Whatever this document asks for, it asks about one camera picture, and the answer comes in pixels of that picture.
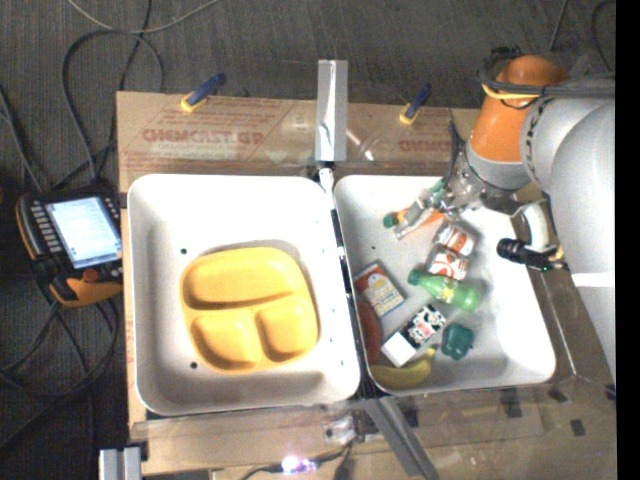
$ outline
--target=blue and yellow clamp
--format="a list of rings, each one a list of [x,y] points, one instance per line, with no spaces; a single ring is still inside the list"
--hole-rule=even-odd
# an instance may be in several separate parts
[[[187,112],[193,112],[207,100],[207,96],[214,94],[218,87],[224,85],[226,81],[227,77],[224,73],[218,73],[211,77],[203,84],[200,84],[195,91],[190,92],[180,100],[182,108]]]
[[[416,94],[411,103],[408,103],[406,107],[400,112],[400,122],[403,124],[413,124],[418,117],[420,107],[424,105],[431,96],[431,84],[427,82],[424,87],[420,89],[420,92]]]

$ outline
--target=banana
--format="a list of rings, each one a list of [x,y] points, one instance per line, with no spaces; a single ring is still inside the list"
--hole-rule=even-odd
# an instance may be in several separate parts
[[[435,353],[435,348],[429,348],[424,355],[401,368],[379,364],[371,365],[369,368],[373,378],[383,388],[412,388],[420,384],[431,373],[431,359]]]

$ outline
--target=red and white can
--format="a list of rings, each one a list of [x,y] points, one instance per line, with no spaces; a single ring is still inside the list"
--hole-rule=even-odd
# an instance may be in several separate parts
[[[440,244],[453,252],[469,256],[476,244],[475,237],[457,224],[445,221],[433,237],[434,244]]]
[[[469,259],[437,244],[431,248],[427,256],[425,270],[429,274],[447,276],[462,281],[469,271]]]

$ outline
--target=gray floor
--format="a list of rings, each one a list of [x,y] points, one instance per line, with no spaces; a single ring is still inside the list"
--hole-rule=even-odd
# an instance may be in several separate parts
[[[476,73],[495,47],[517,45],[567,70],[615,70],[615,0],[568,0],[552,51],[563,0],[221,0],[178,23],[173,22],[211,0],[151,0],[146,24],[147,0],[74,0],[118,30],[170,25],[144,34],[148,43],[137,48],[129,69],[131,36],[105,33],[68,1],[0,1],[0,90],[45,190],[85,161],[63,80],[96,153],[113,137],[118,87],[186,93],[223,72],[228,82],[222,95],[314,99],[318,59],[344,59],[352,102],[400,104],[430,81],[430,105],[477,108],[483,93]],[[0,119],[0,144],[0,364],[6,365],[28,349],[48,308],[30,278],[15,225],[15,200],[34,186],[6,118]],[[107,154],[102,174],[116,183],[114,154]],[[68,186],[89,179],[81,169]],[[115,304],[121,311],[121,301]],[[89,365],[96,364],[109,341],[100,313],[83,308],[62,316]],[[81,366],[60,322],[52,324],[20,374],[32,386],[58,390],[80,379]],[[123,446],[127,440],[122,336],[93,393],[93,424],[83,395],[52,407],[12,438],[47,403],[0,387],[0,443],[11,438],[0,448],[0,478],[96,477],[90,447]]]

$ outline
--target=handheld controller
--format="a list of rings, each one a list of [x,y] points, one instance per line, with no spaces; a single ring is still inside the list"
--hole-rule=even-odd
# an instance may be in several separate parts
[[[120,212],[110,191],[25,194],[16,217],[37,276],[61,304],[86,306],[122,290]]]

